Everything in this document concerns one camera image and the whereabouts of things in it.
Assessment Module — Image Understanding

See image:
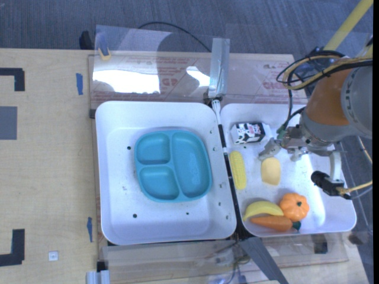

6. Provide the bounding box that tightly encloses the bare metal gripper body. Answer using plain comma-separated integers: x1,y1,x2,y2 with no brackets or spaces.
280,125,312,156

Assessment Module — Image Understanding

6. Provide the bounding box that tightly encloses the pale yellow rounded block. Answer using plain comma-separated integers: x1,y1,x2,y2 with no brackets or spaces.
260,156,282,186

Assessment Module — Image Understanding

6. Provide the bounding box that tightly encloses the cow print milk carton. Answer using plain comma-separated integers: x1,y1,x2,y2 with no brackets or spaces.
230,121,271,146

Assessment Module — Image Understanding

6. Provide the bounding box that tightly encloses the white plastic tray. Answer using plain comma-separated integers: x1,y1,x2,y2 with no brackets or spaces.
94,100,238,246
220,102,358,238

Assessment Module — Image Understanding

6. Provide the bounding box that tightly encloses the yellow corn cob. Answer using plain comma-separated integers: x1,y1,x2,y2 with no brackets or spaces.
229,150,248,191

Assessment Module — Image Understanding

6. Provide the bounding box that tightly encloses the orange pumpkin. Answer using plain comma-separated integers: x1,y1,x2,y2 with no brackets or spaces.
278,192,311,222

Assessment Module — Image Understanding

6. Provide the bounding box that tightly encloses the yellow banana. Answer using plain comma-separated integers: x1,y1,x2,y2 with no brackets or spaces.
242,200,285,222

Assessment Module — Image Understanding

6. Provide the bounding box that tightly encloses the orange carrot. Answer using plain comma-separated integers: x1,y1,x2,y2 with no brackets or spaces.
250,215,302,233

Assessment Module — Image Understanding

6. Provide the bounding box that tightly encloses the blue divided plate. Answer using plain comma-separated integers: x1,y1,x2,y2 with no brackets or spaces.
133,129,213,204

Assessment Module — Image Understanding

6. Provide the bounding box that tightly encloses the black cylinder on white bracket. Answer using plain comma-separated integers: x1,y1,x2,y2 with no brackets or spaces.
310,150,346,197

